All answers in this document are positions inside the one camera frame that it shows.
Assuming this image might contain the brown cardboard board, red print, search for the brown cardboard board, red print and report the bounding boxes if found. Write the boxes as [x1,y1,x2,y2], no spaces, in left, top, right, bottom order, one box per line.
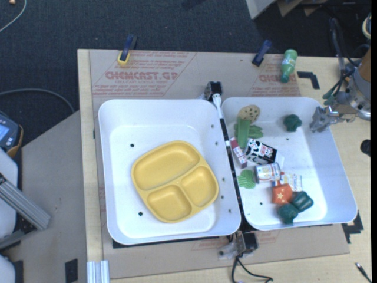
[88,49,352,279]

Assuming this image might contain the orange carton with star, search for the orange carton with star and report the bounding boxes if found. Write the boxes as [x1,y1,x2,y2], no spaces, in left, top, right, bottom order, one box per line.
[271,181,293,205]

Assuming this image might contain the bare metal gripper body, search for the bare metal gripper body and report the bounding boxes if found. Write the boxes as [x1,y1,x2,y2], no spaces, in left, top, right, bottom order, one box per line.
[329,98,372,124]

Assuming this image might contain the thin black and white rod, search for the thin black and white rod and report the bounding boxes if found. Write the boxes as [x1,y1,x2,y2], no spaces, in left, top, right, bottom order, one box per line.
[212,94,246,233]

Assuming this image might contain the dark green toy pepper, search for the dark green toy pepper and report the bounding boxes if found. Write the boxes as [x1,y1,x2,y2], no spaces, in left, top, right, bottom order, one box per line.
[291,190,314,213]

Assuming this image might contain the yellow divided plate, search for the yellow divided plate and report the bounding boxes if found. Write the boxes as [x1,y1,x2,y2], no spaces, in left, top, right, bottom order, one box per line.
[130,140,220,224]

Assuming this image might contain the dark green broccoli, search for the dark green broccoli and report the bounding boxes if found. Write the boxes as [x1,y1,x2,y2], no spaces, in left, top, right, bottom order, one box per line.
[277,203,299,225]
[283,114,303,133]

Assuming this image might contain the green plastic bottle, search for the green plastic bottle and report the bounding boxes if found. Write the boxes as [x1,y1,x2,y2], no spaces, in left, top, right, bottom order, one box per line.
[279,48,299,84]

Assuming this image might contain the tan chocolate chip biscuit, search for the tan chocolate chip biscuit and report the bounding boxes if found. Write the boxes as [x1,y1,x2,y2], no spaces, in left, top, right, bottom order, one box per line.
[237,104,262,121]

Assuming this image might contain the white plastic tray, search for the white plastic tray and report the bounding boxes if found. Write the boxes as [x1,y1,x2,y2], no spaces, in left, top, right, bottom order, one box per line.
[220,96,359,232]
[97,98,242,245]

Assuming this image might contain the cow print milk carton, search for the cow print milk carton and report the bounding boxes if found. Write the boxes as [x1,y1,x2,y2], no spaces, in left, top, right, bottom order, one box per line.
[243,137,279,165]

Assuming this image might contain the small red and white carton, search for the small red and white carton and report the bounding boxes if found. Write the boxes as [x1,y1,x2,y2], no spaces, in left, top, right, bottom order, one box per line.
[229,137,249,170]

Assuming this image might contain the green leafy toy vegetable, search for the green leafy toy vegetable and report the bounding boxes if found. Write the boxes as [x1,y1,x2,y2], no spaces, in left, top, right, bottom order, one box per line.
[249,124,264,140]

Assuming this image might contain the small silver can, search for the small silver can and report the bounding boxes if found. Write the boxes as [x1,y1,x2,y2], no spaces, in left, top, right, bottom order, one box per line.
[253,162,282,185]

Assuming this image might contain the long green toy vegetable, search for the long green toy vegetable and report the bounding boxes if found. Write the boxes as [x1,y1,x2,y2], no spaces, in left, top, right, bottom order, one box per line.
[234,117,252,149]

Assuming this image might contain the white printed packet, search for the white printed packet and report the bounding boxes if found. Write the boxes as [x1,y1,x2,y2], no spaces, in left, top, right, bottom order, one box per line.
[279,172,303,193]

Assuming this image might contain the light green ridged toy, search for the light green ridged toy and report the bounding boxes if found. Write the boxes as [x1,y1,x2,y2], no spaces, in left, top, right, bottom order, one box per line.
[237,169,257,190]

